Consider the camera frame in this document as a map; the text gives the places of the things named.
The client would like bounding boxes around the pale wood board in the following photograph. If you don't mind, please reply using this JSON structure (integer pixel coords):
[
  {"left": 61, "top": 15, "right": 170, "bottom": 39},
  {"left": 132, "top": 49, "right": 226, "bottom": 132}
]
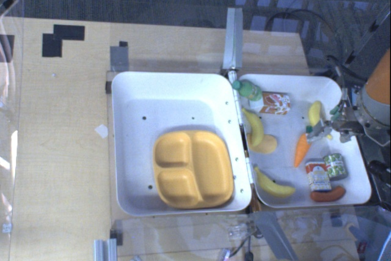
[{"left": 0, "top": 16, "right": 310, "bottom": 261}]

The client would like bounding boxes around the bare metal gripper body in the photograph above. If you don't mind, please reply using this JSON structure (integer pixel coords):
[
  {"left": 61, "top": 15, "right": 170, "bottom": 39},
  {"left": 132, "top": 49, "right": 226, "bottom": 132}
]
[{"left": 331, "top": 106, "right": 366, "bottom": 143}]

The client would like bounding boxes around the yellow divided plate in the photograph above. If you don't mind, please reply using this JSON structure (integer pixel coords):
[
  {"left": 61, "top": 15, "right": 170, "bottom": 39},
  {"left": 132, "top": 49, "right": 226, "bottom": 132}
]
[{"left": 152, "top": 130, "right": 235, "bottom": 210}]

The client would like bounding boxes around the orange and white carton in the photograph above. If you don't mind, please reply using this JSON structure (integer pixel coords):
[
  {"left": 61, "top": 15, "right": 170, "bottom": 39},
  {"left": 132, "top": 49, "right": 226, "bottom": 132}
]
[{"left": 249, "top": 90, "right": 291, "bottom": 116}]

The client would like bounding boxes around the red-brown sausage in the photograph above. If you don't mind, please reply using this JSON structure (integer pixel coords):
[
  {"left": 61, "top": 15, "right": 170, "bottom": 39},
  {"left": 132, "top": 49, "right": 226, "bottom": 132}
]
[{"left": 310, "top": 186, "right": 347, "bottom": 203}]

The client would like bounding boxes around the small yellow banana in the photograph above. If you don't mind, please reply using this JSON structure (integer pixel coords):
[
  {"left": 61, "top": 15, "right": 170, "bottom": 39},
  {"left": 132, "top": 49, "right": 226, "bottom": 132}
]
[{"left": 308, "top": 100, "right": 323, "bottom": 128}]

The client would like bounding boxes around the green and white can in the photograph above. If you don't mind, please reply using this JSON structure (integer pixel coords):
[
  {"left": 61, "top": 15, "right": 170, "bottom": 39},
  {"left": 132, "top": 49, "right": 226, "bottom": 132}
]
[{"left": 323, "top": 153, "right": 349, "bottom": 182}]

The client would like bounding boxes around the yellow bread roll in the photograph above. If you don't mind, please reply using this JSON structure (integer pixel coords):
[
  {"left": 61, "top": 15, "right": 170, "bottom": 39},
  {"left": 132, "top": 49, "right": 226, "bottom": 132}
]
[{"left": 246, "top": 133, "right": 279, "bottom": 155}]

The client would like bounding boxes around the green plastic bottle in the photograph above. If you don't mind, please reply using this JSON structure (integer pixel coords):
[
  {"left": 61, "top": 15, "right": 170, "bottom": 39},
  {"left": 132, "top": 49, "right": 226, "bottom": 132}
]
[{"left": 232, "top": 79, "right": 263, "bottom": 102}]

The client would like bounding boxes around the white plastic tray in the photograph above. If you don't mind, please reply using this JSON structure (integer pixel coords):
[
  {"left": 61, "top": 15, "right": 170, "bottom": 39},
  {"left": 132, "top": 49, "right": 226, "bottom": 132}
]
[
  {"left": 238, "top": 73, "right": 373, "bottom": 210},
  {"left": 111, "top": 71, "right": 253, "bottom": 218}
]

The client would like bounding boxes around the orange carrot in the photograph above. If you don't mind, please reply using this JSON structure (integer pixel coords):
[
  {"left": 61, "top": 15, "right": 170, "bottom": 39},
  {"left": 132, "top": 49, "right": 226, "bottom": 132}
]
[{"left": 293, "top": 126, "right": 314, "bottom": 169}]

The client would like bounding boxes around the red and yellow can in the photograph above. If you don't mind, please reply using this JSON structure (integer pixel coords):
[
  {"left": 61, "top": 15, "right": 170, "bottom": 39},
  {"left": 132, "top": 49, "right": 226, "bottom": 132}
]
[{"left": 305, "top": 158, "right": 332, "bottom": 193}]

